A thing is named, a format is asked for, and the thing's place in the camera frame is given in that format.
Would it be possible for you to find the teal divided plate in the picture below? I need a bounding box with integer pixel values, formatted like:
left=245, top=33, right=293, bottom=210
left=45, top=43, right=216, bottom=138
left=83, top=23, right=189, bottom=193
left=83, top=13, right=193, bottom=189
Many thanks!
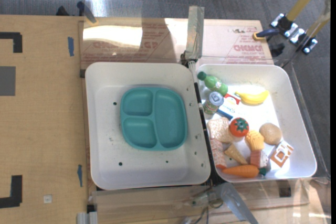
left=120, top=87, right=188, bottom=152

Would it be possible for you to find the small green and white can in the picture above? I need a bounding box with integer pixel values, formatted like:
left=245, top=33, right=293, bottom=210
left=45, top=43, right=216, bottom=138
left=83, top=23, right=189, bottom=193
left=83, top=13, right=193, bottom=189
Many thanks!
left=202, top=91, right=225, bottom=115

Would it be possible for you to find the green plastic bottle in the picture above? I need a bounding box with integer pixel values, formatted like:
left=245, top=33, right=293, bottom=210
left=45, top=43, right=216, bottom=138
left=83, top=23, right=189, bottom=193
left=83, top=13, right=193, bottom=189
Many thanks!
left=197, top=71, right=229, bottom=97

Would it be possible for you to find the blue and white carton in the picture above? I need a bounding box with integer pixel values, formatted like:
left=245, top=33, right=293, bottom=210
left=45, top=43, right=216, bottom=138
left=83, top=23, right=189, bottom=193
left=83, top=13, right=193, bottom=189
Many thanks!
left=216, top=103, right=237, bottom=120

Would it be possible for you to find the tan bread slice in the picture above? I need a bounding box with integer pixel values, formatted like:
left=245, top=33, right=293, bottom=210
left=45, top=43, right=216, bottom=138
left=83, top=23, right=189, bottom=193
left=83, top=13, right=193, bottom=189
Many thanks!
left=207, top=116, right=235, bottom=144

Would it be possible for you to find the red and white carton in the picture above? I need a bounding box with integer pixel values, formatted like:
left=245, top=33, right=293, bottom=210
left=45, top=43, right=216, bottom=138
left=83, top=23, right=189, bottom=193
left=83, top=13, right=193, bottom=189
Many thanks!
left=224, top=93, right=242, bottom=105

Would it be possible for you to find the white plastic tray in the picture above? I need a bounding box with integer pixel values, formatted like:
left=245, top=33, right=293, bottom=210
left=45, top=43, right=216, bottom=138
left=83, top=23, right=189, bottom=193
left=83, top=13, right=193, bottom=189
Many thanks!
left=196, top=63, right=318, bottom=183
left=85, top=61, right=212, bottom=191

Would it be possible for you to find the brown cardboard board red print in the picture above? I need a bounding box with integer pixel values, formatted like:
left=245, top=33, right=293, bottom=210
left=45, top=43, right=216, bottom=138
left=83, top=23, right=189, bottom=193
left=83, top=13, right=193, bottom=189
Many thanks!
left=79, top=17, right=316, bottom=218

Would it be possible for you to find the red tomato with green top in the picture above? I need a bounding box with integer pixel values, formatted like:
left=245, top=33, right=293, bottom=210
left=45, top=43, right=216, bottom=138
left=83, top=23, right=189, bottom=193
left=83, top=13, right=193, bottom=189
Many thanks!
left=228, top=117, right=249, bottom=138

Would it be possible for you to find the pink and white striped packet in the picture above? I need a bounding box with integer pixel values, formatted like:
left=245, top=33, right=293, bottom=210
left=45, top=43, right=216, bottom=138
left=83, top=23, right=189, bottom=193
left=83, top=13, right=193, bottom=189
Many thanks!
left=209, top=138, right=228, bottom=169

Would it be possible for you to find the yellow banana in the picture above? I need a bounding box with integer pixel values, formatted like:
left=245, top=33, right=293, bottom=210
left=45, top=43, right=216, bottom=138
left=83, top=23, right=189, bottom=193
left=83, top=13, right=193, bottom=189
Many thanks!
left=234, top=90, right=270, bottom=106

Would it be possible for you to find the pale yellow wedge slice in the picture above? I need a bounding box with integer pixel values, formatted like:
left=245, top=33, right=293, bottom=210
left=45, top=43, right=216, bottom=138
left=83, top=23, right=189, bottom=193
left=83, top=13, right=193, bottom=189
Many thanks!
left=224, top=143, right=249, bottom=165

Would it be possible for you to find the yellow ridged toy food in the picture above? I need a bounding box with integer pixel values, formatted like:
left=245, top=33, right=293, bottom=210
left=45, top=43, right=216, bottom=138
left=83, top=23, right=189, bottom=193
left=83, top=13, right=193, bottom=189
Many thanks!
left=245, top=130, right=265, bottom=152

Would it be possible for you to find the orange carrot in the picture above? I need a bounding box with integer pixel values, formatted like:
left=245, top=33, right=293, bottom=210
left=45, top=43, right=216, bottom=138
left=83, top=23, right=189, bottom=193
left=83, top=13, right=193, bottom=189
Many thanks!
left=222, top=164, right=267, bottom=179

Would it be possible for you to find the beige bread roll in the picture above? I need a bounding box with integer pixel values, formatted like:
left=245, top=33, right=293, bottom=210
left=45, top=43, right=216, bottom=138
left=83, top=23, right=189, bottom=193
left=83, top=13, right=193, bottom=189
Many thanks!
left=259, top=122, right=282, bottom=146

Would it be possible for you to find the pink and white toy meat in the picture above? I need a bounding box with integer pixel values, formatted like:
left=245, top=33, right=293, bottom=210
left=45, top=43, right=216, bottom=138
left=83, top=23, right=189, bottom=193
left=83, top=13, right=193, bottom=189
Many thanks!
left=249, top=150, right=270, bottom=169

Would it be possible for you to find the orange and white cube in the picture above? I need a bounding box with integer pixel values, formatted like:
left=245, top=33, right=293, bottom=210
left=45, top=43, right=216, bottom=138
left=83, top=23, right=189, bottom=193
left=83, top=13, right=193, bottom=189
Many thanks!
left=269, top=140, right=294, bottom=168

